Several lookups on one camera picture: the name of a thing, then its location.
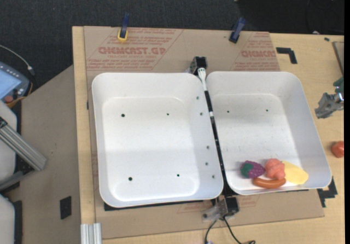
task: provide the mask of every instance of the purple toy grape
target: purple toy grape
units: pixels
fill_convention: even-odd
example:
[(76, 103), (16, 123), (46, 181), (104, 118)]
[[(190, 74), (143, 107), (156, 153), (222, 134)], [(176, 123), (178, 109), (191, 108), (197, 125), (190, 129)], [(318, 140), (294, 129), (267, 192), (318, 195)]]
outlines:
[(241, 166), (241, 173), (245, 178), (257, 178), (265, 173), (265, 169), (261, 164), (246, 160)]

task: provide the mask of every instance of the plastic toy food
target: plastic toy food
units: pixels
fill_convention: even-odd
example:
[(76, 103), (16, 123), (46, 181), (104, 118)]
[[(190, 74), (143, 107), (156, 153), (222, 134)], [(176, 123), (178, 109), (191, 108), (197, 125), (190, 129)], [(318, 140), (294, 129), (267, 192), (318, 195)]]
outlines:
[(332, 146), (332, 153), (337, 158), (343, 158), (344, 157), (344, 141), (338, 141)]
[(265, 170), (268, 178), (282, 180), (285, 177), (284, 164), (278, 159), (269, 159)]
[(257, 162), (246, 160), (241, 166), (241, 173), (246, 178), (257, 178), (265, 173), (265, 169)]
[(274, 179), (274, 180), (266, 180), (266, 179), (261, 179), (261, 178), (255, 178), (253, 179), (253, 184), (256, 185), (257, 187), (262, 187), (266, 189), (276, 189), (279, 188), (280, 186), (284, 185), (286, 182), (285, 179)]
[(300, 167), (294, 164), (291, 164), (290, 162), (287, 162), (287, 161), (283, 161), (282, 163), (284, 163), (285, 179), (288, 182), (301, 185), (308, 180), (308, 173), (306, 173)]

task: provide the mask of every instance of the dark carpet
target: dark carpet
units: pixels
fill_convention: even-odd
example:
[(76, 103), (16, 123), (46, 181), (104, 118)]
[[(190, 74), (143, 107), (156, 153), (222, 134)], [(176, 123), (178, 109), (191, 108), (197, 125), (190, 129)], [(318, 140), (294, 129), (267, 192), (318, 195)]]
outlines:
[[(0, 44), (25, 58), (41, 86), (73, 62), (72, 26), (244, 30), (344, 34), (345, 0), (0, 0)], [(0, 61), (28, 75), (0, 48)]]

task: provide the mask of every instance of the black wire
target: black wire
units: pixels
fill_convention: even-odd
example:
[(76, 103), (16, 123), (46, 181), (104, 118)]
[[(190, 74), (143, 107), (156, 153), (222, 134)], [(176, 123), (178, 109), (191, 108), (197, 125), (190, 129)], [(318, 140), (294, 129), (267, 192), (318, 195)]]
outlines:
[(206, 233), (206, 237), (204, 238), (204, 244), (208, 244), (207, 238), (208, 238), (209, 231), (217, 221), (218, 221), (217, 219), (215, 221), (213, 221), (213, 223), (208, 228), (207, 233)]
[(32, 82), (33, 83), (32, 92), (33, 92), (33, 91), (35, 91), (35, 90), (37, 90), (39, 88), (39, 85), (38, 85), (38, 81), (37, 81), (37, 78), (36, 78), (35, 75), (32, 75), (31, 78), (32, 78), (32, 81), (33, 81)]
[(235, 235), (234, 235), (234, 233), (232, 232), (232, 230), (231, 230), (231, 228), (230, 228), (230, 225), (229, 225), (229, 223), (227, 222), (225, 216), (223, 216), (223, 220), (224, 220), (224, 222), (226, 223), (227, 228), (229, 229), (229, 231), (230, 231), (232, 237), (236, 240), (236, 242), (237, 242), (238, 244), (242, 244), (242, 243), (240, 243), (239, 240), (235, 237)]
[[(229, 231), (230, 231), (232, 237), (236, 240), (236, 242), (237, 242), (238, 244), (242, 244), (242, 243), (240, 243), (239, 240), (235, 237), (235, 235), (234, 235), (234, 233), (232, 232), (232, 230), (231, 230), (231, 228), (230, 228), (230, 225), (229, 225), (229, 223), (227, 222), (225, 216), (223, 216), (222, 218), (220, 218), (220, 220), (223, 220), (223, 221), (226, 223), (227, 228), (229, 229)], [(208, 240), (207, 240), (207, 239), (208, 239), (209, 231), (210, 231), (210, 229), (213, 227), (213, 225), (214, 225), (217, 221), (218, 221), (218, 219), (216, 219), (216, 220), (210, 225), (210, 227), (208, 228), (207, 233), (206, 233), (206, 236), (205, 236), (205, 238), (204, 238), (204, 244), (208, 244)], [(251, 242), (249, 242), (249, 244), (255, 244), (255, 240), (252, 240)]]
[(305, 22), (306, 22), (306, 28), (309, 32), (312, 32), (312, 30), (310, 28), (309, 15), (308, 15), (309, 11), (310, 11), (309, 8), (310, 8), (311, 3), (317, 9), (323, 11), (323, 16), (322, 16), (322, 21), (321, 21), (321, 26), (320, 26), (319, 32), (321, 34), (324, 34), (324, 18), (326, 16), (326, 12), (331, 11), (332, 13), (334, 13), (336, 16), (336, 23), (338, 23), (338, 21), (339, 21), (338, 13), (331, 9), (337, 1), (338, 0), (330, 0), (329, 2), (322, 2), (321, 0), (308, 0), (307, 1), (306, 8), (305, 8)]

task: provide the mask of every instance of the yellow toy lemon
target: yellow toy lemon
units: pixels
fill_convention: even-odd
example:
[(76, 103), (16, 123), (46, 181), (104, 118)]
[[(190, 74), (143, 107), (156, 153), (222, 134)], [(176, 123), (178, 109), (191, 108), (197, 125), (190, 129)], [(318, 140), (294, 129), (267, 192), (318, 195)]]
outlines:
[(302, 185), (308, 180), (308, 173), (300, 167), (287, 161), (283, 161), (282, 163), (284, 163), (285, 179), (288, 182)]

